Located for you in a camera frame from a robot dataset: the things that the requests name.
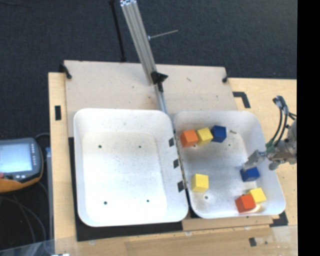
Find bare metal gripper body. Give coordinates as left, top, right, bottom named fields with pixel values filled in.
left=267, top=119, right=298, bottom=166

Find pale wooden board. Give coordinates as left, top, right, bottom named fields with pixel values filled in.
left=63, top=59, right=239, bottom=139

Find white plastic tray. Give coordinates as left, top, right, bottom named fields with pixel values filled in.
left=172, top=109, right=287, bottom=220
left=72, top=107, right=190, bottom=228

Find blue cube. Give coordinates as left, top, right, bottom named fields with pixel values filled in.
left=239, top=166, right=261, bottom=183
left=210, top=124, right=228, bottom=144

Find orange cube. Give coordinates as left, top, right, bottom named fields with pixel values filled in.
left=234, top=193, right=257, bottom=214
left=179, top=128, right=200, bottom=149

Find yellow cube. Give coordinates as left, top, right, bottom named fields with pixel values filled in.
left=249, top=187, right=267, bottom=204
left=196, top=126, right=214, bottom=147
left=190, top=173, right=210, bottom=193

